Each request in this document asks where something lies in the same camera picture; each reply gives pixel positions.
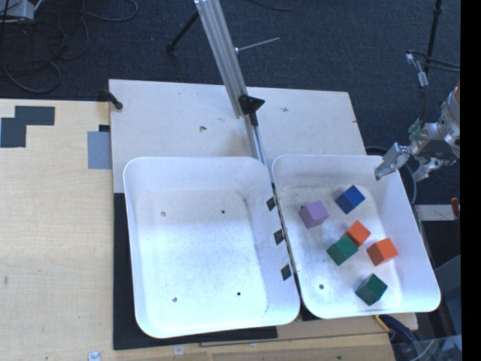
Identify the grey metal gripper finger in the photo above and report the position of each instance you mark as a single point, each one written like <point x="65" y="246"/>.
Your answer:
<point x="426" y="168"/>
<point x="391" y="160"/>

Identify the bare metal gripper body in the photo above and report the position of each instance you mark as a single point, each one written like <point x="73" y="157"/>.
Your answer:
<point x="437" y="141"/>

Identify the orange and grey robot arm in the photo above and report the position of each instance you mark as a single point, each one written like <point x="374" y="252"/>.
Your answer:
<point x="452" y="105"/>

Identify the blue cube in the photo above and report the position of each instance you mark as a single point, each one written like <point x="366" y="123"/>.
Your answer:
<point x="350" y="199"/>

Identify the orange cube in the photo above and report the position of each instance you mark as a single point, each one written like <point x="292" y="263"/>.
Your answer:
<point x="359" y="233"/>
<point x="382" y="251"/>

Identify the purple cube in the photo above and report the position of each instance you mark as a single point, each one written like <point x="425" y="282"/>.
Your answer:
<point x="313" y="214"/>

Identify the green cube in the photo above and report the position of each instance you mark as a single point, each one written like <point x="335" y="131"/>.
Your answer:
<point x="342" y="250"/>
<point x="371" y="289"/>

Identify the white plastic tray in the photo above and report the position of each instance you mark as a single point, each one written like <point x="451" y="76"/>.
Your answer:
<point x="338" y="280"/>
<point x="203" y="254"/>

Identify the pale flat board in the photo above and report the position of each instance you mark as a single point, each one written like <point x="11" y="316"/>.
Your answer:
<point x="169" y="126"/>

